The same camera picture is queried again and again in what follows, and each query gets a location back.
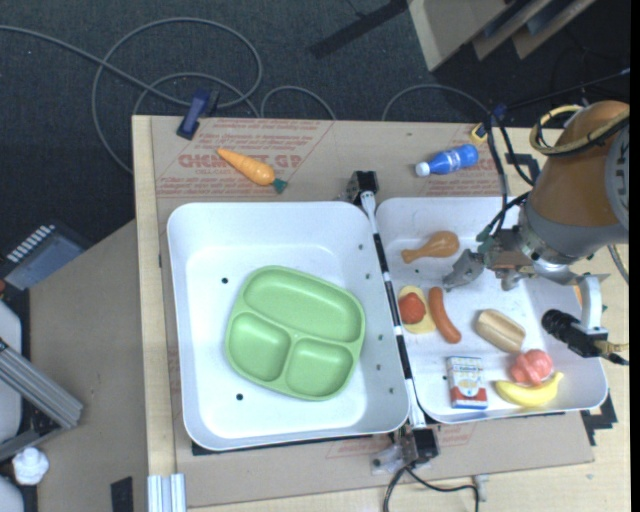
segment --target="robotic hand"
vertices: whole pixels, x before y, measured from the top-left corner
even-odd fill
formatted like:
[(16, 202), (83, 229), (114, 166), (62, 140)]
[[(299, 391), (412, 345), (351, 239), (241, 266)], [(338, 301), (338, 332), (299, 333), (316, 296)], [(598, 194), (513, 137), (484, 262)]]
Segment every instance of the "robotic hand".
[[(615, 354), (622, 347), (607, 342), (608, 332), (600, 326), (599, 283), (607, 276), (577, 275), (570, 265), (601, 247), (629, 242), (629, 110), (626, 103), (602, 101), (546, 114), (530, 136), (534, 149), (548, 157), (543, 171), (528, 194), (508, 204), (520, 207), (517, 224), (479, 235), (477, 252), (461, 255), (444, 288), (469, 283), (485, 268), (502, 280), (505, 291), (525, 277), (576, 285), (583, 299), (581, 319), (551, 310), (542, 318), (543, 328), (583, 357), (628, 364)], [(575, 113), (557, 143), (544, 145), (541, 128), (566, 112)]]

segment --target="small box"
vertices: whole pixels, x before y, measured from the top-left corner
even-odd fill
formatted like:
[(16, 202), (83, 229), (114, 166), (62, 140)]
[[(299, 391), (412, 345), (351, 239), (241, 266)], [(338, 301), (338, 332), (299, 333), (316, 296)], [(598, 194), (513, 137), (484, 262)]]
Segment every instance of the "small box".
[(479, 357), (447, 358), (449, 394), (454, 409), (486, 409), (487, 388), (482, 359)]

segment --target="toy sausage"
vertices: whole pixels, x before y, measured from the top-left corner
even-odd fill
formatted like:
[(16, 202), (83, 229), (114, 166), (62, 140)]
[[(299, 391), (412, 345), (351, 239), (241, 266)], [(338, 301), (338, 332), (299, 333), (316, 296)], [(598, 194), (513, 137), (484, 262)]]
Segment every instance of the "toy sausage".
[(444, 291), (438, 286), (429, 290), (429, 310), (436, 324), (436, 327), (449, 343), (458, 343), (462, 339), (462, 334), (456, 329), (449, 319), (449, 315), (444, 309)]

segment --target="black floor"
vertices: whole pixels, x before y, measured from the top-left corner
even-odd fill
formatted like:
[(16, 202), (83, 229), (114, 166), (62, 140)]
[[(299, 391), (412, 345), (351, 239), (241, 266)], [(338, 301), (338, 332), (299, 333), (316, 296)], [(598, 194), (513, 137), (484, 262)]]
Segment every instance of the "black floor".
[[(418, 84), (457, 88), (493, 107), (526, 103), (630, 66), (630, 0), (595, 2), (524, 60), (510, 42), (482, 62), (466, 45), (433, 73), (425, 65), (406, 10), (392, 13), (377, 26), (371, 23), (370, 30), (352, 40), (343, 38), (338, 44), (332, 39), (387, 4), (398, 2), (4, 2), (0, 13), (0, 251), (6, 254), (12, 244), (51, 219), (66, 224), (89, 243), (133, 219), (133, 179), (124, 168), (131, 166), (130, 116), (143, 89), (129, 77), (150, 84), (173, 74), (209, 74), (240, 94), (251, 92), (253, 107), (238, 103), (239, 95), (220, 85), (219, 115), (223, 116), (254, 116), (255, 109), (265, 117), (329, 117), (322, 102), (310, 95), (289, 90), (269, 96), (274, 88), (295, 86), (317, 95), (338, 119), (377, 121), (397, 93)], [(178, 17), (191, 21), (145, 28)], [(137, 29), (137, 34), (121, 41)], [(261, 73), (245, 38), (262, 62)], [(109, 63), (128, 76), (105, 70), (96, 81), (97, 61), (119, 41), (122, 44)], [(94, 83), (95, 117), (104, 140), (92, 117)], [(211, 83), (194, 76), (173, 77), (158, 88), (184, 101), (199, 85), (211, 87)], [(627, 75), (512, 110), (505, 121), (529, 127), (553, 105), (606, 98), (629, 101), (629, 90)], [(185, 111), (184, 106), (153, 94), (143, 98), (138, 110), (159, 115)], [(475, 122), (478, 116), (477, 109), (459, 95), (429, 89), (403, 96), (387, 119)]]

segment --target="toy chicken drumstick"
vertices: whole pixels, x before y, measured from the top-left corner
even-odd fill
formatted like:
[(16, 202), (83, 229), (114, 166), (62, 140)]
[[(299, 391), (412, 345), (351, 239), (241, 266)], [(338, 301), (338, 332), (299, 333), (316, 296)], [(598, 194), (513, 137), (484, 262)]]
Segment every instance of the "toy chicken drumstick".
[(265, 162), (224, 148), (219, 148), (217, 153), (234, 169), (258, 185), (273, 185), (278, 193), (287, 186), (287, 182), (276, 178), (273, 167)]

